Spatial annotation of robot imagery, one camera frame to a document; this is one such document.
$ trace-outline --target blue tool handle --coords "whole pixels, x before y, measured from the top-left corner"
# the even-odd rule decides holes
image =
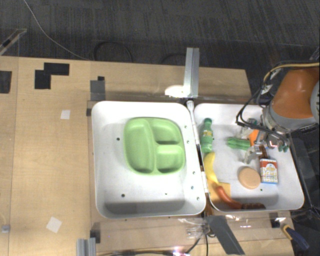
[[[307,243],[307,241],[303,238],[302,235],[300,235],[297,231],[293,230],[290,227],[287,227],[285,229],[285,231],[287,231],[287,233],[292,237],[292,239],[294,241],[296,241],[296,243],[299,245],[299,247],[303,250],[306,251],[307,249],[309,249],[309,244]]]

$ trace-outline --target wooden table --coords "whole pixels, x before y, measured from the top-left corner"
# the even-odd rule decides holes
[[[51,89],[35,89],[35,70],[43,70],[44,62],[68,63],[70,73],[52,75]],[[10,93],[0,94],[0,224],[11,228],[0,233],[0,256],[74,256],[77,239],[88,239],[92,225],[90,80],[105,77],[108,99],[153,100],[183,83],[184,67],[0,56],[0,71],[12,71]],[[199,94],[234,103],[251,95],[244,70],[221,68],[200,68]],[[61,119],[63,110],[70,111],[69,119]],[[62,222],[57,233],[46,228],[51,217]],[[293,255],[290,241],[271,228],[268,215],[243,216],[259,217],[254,230],[231,223],[246,254]],[[281,217],[292,226],[288,212]],[[144,230],[136,234],[151,239]],[[209,243],[209,255],[225,255],[216,238]],[[205,255],[205,247],[203,239],[192,255]]]

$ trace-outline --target green plate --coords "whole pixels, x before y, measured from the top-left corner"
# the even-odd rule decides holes
[[[124,155],[129,168],[140,174],[178,172],[186,163],[181,131],[164,118],[130,119],[124,127]]]

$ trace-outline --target green bottle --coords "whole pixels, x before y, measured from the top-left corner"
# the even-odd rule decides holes
[[[204,125],[200,134],[200,145],[202,153],[210,153],[212,151],[212,141],[214,140],[214,132],[211,129],[212,120],[204,119]]]

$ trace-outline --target black floor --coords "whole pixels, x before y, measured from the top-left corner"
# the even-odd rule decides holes
[[[318,0],[26,1],[50,37],[85,59],[130,62],[121,43],[134,63],[184,65],[186,48],[198,47],[200,66],[245,69],[252,92],[275,63],[307,60],[320,41]],[[46,38],[24,0],[0,0],[0,42],[22,28],[27,33],[5,55],[79,59]],[[94,51],[103,41],[118,43]],[[319,127],[313,132],[319,138]],[[319,139],[297,137],[319,183]],[[319,251],[320,225],[313,226],[316,233],[301,232]]]

